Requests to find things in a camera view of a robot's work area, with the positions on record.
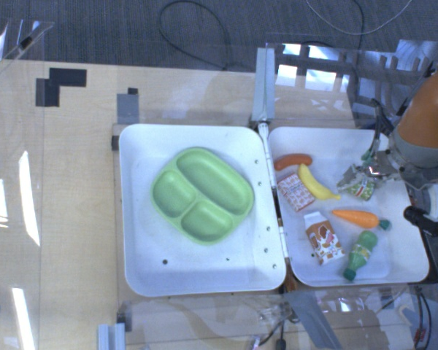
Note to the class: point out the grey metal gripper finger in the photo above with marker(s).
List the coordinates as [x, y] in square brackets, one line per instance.
[368, 173]
[346, 179]

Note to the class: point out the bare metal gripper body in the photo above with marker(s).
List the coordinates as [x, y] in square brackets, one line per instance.
[388, 166]

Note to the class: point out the green and white can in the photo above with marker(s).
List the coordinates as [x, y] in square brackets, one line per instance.
[363, 190]

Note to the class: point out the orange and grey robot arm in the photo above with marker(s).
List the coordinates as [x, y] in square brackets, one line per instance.
[425, 115]

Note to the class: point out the yellow banana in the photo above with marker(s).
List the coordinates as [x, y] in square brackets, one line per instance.
[314, 186]

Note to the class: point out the orange carrot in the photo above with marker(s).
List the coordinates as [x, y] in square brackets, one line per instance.
[356, 218]

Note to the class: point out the red and white packet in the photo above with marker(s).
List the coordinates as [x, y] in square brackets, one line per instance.
[295, 193]

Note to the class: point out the orange sausage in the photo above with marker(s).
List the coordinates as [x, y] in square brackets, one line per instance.
[290, 160]

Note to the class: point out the orange and white carton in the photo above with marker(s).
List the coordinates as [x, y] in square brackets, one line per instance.
[325, 241]

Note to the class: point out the white plastic tray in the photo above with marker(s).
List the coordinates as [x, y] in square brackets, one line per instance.
[398, 239]
[149, 268]

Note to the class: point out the green plastic bottle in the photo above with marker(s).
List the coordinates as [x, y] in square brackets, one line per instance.
[361, 253]

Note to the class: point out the green divided plate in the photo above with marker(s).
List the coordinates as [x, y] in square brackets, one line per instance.
[204, 195]

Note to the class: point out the black cylinder on white bracket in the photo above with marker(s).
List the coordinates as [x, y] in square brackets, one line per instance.
[423, 215]

